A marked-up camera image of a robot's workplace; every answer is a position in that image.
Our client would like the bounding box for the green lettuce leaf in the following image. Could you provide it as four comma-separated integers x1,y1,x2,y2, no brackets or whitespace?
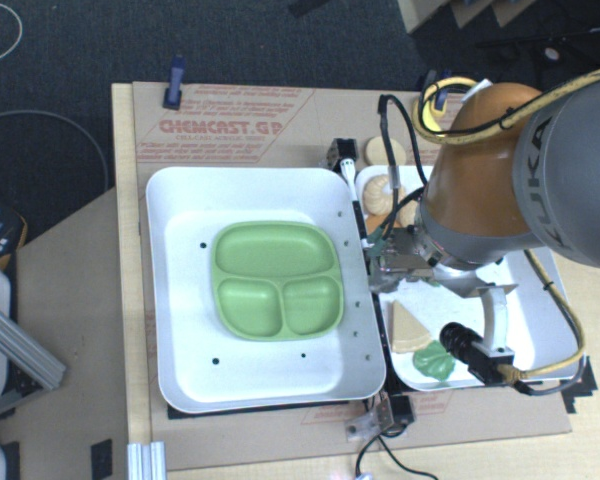
411,339,457,383

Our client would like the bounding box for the black block with thin wires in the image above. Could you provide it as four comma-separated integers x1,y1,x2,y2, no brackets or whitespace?
324,137,359,170
344,391,417,443

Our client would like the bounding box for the small beige bread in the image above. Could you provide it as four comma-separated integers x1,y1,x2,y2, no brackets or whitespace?
396,187,422,229

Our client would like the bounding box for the black cylinder on white bracket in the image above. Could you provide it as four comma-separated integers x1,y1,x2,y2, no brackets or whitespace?
438,283,520,387

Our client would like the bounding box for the round beige biscuit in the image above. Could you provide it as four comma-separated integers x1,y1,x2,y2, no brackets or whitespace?
364,135,408,168

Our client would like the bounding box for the beige ridged bread roll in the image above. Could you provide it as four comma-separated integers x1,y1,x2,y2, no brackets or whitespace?
361,174,397,217

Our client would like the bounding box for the white plastic tray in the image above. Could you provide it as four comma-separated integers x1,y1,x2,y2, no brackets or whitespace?
144,166,388,415
354,164,589,394

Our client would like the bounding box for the orange carrot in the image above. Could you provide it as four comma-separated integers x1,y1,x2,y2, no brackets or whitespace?
364,212,397,239

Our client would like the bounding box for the green divided plate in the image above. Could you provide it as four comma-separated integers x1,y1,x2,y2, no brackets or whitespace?
210,220,345,343

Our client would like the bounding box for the brown cardboard board red print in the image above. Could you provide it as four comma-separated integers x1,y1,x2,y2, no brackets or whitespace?
131,81,574,472

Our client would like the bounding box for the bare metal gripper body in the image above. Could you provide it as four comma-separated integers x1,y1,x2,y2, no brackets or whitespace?
378,225,462,280

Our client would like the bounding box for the beige pizza slice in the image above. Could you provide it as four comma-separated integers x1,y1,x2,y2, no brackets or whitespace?
389,299,432,355

